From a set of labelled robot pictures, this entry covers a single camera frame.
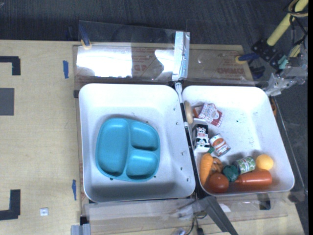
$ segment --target small white label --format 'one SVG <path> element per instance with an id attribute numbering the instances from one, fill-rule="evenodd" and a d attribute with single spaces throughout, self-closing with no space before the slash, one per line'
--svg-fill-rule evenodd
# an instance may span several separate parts
<path id="1" fill-rule="evenodd" d="M 231 212 L 230 208 L 227 205 L 220 204 L 220 207 L 224 212 Z"/>
<path id="2" fill-rule="evenodd" d="M 48 216 L 49 210 L 48 208 L 40 208 L 40 216 Z"/>

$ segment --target toy food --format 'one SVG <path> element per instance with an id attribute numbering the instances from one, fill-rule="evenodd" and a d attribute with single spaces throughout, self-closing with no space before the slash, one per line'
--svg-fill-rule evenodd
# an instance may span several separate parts
<path id="1" fill-rule="evenodd" d="M 192 109 L 191 109 L 190 103 L 188 101 L 185 101 L 184 105 L 185 105 L 187 122 L 189 124 L 192 124 L 194 121 L 194 117 L 192 116 Z"/>
<path id="2" fill-rule="evenodd" d="M 237 167 L 239 174 L 244 174 L 249 171 L 253 171 L 256 168 L 255 160 L 251 156 L 238 159 L 232 164 Z"/>
<path id="3" fill-rule="evenodd" d="M 267 154 L 259 155 L 255 160 L 256 166 L 259 169 L 270 170 L 274 165 L 273 159 Z"/>
<path id="4" fill-rule="evenodd" d="M 213 173 L 216 173 L 216 172 L 221 173 L 222 170 L 223 170 L 223 164 L 221 160 L 219 160 L 216 157 L 213 157 L 213 164 L 211 166 L 209 176 L 211 176 Z"/>
<path id="5" fill-rule="evenodd" d="M 192 135 L 194 138 L 194 151 L 195 152 L 207 152 L 210 149 L 209 143 L 209 129 L 207 125 L 196 124 L 192 129 Z"/>
<path id="6" fill-rule="evenodd" d="M 220 127 L 224 115 L 215 107 L 215 104 L 204 103 L 202 107 L 195 107 L 194 110 L 197 118 L 204 119 L 207 123 Z"/>
<path id="7" fill-rule="evenodd" d="M 272 183 L 272 175 L 268 170 L 256 169 L 239 175 L 235 183 L 246 186 L 268 186 Z"/>
<path id="8" fill-rule="evenodd" d="M 221 134 L 216 134 L 210 138 L 210 144 L 214 147 L 214 153 L 220 157 L 230 150 L 230 146 L 226 143 Z"/>
<path id="9" fill-rule="evenodd" d="M 230 182 L 234 182 L 239 176 L 239 171 L 234 165 L 226 165 L 223 169 L 223 174 Z"/>
<path id="10" fill-rule="evenodd" d="M 213 157 L 210 153 L 205 153 L 200 161 L 200 182 L 204 186 L 207 177 L 209 176 L 211 166 L 213 164 Z"/>
<path id="11" fill-rule="evenodd" d="M 229 187 L 229 181 L 225 175 L 217 172 L 209 177 L 208 188 L 209 190 L 217 193 L 223 193 L 227 191 Z"/>

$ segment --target toy bottle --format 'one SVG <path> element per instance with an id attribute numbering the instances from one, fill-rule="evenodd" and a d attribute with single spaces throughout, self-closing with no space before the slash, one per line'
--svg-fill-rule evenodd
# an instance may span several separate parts
<path id="1" fill-rule="evenodd" d="M 245 186 L 268 186 L 272 183 L 272 175 L 268 170 L 256 169 L 239 175 L 235 183 Z"/>

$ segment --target black tape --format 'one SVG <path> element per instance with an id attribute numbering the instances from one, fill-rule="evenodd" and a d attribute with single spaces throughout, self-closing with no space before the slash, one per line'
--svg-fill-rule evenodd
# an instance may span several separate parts
<path id="1" fill-rule="evenodd" d="M 73 96 L 74 98 L 78 98 L 79 90 L 74 90 Z"/>
<path id="2" fill-rule="evenodd" d="M 268 194 L 266 193 L 259 193 L 257 194 L 258 196 L 258 200 L 259 200 L 259 207 L 260 210 L 270 210 L 271 206 L 270 206 L 270 198 L 268 196 Z"/>
<path id="3" fill-rule="evenodd" d="M 82 226 L 84 224 L 89 224 L 86 216 L 81 216 L 79 219 L 79 224 Z"/>
<path id="4" fill-rule="evenodd" d="M 17 219 L 19 215 L 21 215 L 21 190 L 11 190 L 9 209 L 0 211 L 0 220 Z"/>
<path id="5" fill-rule="evenodd" d="M 0 56 L 0 63 L 12 63 L 12 76 L 21 75 L 21 60 L 18 56 Z"/>
<path id="6" fill-rule="evenodd" d="M 0 116 L 14 115 L 14 88 L 0 88 Z"/>

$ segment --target gray carpet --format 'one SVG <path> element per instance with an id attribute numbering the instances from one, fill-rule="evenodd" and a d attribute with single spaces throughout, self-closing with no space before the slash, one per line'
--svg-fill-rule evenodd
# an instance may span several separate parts
<path id="1" fill-rule="evenodd" d="M 80 20 L 144 24 L 188 30 L 191 43 L 239 44 L 246 53 L 260 38 L 267 38 L 285 16 L 291 0 L 0 0 L 0 39 L 66 41 L 68 27 L 77 36 Z M 301 20 L 308 27 L 308 19 Z M 287 52 L 291 34 L 286 32 L 277 48 Z M 274 72 L 266 66 L 266 76 Z M 284 143 L 292 160 L 294 192 L 306 192 L 297 202 L 308 234 L 308 84 L 294 85 L 275 99 L 282 113 Z"/>

